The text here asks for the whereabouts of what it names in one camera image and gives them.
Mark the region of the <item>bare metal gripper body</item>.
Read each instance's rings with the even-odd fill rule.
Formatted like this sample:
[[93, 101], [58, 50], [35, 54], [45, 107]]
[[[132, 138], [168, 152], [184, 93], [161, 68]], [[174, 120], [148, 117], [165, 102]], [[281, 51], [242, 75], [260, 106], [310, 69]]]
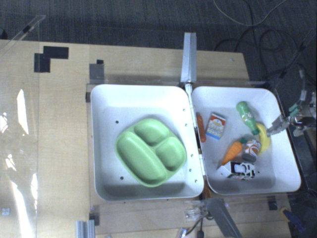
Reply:
[[314, 117], [290, 116], [289, 121], [295, 128], [293, 131], [295, 137], [304, 135], [304, 132], [309, 129], [316, 130], [317, 127], [317, 120]]

